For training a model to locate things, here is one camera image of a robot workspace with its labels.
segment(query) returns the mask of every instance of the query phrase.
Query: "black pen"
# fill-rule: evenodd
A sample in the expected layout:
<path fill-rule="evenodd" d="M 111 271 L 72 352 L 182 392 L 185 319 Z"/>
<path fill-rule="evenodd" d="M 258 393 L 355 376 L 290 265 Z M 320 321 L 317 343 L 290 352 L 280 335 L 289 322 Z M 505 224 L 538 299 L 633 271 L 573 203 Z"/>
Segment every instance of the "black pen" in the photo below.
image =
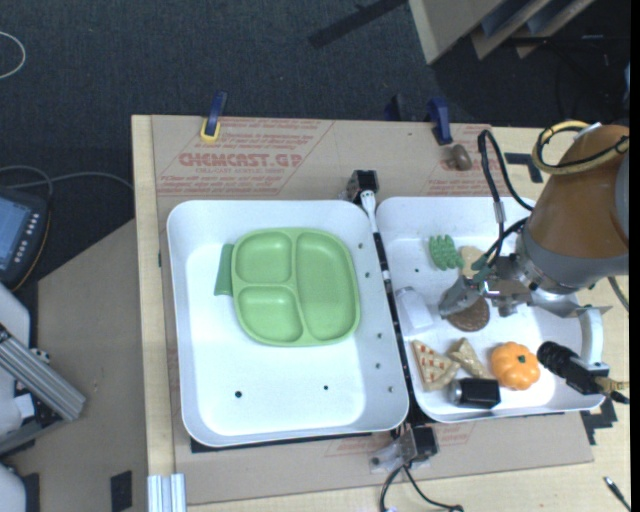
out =
<path fill-rule="evenodd" d="M 605 476 L 604 481 L 609 486 L 609 489 L 611 489 L 611 492 L 615 495 L 615 497 L 620 500 L 620 502 L 627 508 L 629 512 L 631 512 L 631 506 L 627 503 L 627 500 L 624 499 L 622 492 L 620 492 L 618 486 L 613 483 L 613 480 L 611 480 L 611 478 L 609 478 L 608 476 Z"/>

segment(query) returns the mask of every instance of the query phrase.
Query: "orange toy pumpkin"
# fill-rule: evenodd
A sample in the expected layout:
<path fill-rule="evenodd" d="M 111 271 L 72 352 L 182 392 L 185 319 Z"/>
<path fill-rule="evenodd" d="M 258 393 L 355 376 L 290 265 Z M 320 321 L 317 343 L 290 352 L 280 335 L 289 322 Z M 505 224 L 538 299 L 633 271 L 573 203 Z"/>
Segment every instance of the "orange toy pumpkin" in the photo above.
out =
<path fill-rule="evenodd" d="M 529 389 L 540 378 L 538 358 L 527 347 L 514 341 L 494 349 L 491 370 L 501 386 L 511 389 Z"/>

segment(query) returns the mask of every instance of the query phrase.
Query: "green plate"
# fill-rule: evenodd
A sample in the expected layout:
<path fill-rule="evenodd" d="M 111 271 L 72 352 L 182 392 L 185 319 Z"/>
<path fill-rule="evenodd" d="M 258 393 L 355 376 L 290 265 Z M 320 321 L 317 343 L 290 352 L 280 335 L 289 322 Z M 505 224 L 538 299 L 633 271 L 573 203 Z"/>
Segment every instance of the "green plate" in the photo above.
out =
<path fill-rule="evenodd" d="M 222 293 L 233 295 L 245 332 L 269 345 L 336 343 L 360 321 L 351 254 L 321 230 L 264 229 L 224 246 L 215 290 Z"/>

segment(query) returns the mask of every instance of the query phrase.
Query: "black floor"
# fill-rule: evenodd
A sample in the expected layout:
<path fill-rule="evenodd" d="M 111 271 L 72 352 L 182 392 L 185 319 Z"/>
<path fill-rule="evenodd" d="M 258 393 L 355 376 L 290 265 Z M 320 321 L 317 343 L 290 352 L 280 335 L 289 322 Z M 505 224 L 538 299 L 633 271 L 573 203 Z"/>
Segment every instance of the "black floor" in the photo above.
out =
<path fill-rule="evenodd" d="M 366 23 L 354 16 L 375 3 L 388 12 Z M 0 80 L 0 168 L 130 181 L 130 116 L 204 115 L 217 89 L 229 92 L 225 113 L 237 116 L 382 120 L 401 94 L 419 121 L 428 100 L 443 96 L 452 122 L 612 122 L 628 117 L 630 14 L 630 0 L 597 0 L 525 59 L 505 45 L 479 61 L 464 38 L 427 66 L 409 6 L 397 0 L 0 0 L 0 32 L 27 52 L 24 67 Z M 0 37 L 0 75 L 19 58 Z M 0 185 L 33 179 L 28 170 L 0 173 Z M 132 217 L 132 193 L 120 183 L 57 182 L 31 282 Z"/>

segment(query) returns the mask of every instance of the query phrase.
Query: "white tray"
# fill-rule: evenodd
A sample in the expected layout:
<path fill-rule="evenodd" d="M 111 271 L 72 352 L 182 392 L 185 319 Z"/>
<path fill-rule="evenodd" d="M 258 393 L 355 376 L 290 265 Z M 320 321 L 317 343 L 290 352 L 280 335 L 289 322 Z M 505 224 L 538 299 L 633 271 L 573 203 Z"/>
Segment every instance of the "white tray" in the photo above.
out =
<path fill-rule="evenodd" d="M 274 347 L 250 339 L 232 297 L 214 296 L 223 244 L 249 231 L 328 231 L 351 253 L 361 320 L 345 341 Z M 182 417 L 200 443 L 228 447 L 387 431 L 409 399 L 364 212 L 345 201 L 187 201 L 167 222 Z"/>
<path fill-rule="evenodd" d="M 513 199 L 503 199 L 506 226 L 529 212 Z M 429 329 L 413 338 L 446 353 L 461 337 L 466 337 L 488 367 L 491 350 L 498 344 L 513 340 L 536 353 L 546 340 L 567 346 L 577 354 L 582 350 L 582 330 L 577 318 L 561 319 L 537 307 L 519 306 L 517 313 L 501 318 L 490 307 L 489 324 L 475 333 L 462 332 L 440 318 L 438 303 L 442 294 L 457 279 L 458 270 L 439 270 L 429 256 L 430 236 L 450 235 L 457 248 L 473 245 L 488 249 L 498 236 L 493 203 L 479 197 L 413 197 L 390 198 L 377 210 L 377 222 L 384 242 L 394 291 L 412 286 L 420 293 L 434 322 Z M 515 236 L 506 239 L 502 254 L 513 251 Z M 422 389 L 410 339 L 405 337 L 405 349 L 416 402 L 425 414 L 440 422 L 458 422 L 481 418 L 548 414 L 597 407 L 601 395 L 583 396 L 560 378 L 541 368 L 540 380 L 526 391 L 501 388 L 502 402 L 490 411 L 460 408 L 447 397 L 446 390 L 425 392 Z M 601 354 L 592 354 L 600 360 Z M 459 370 L 458 378 L 469 377 Z"/>

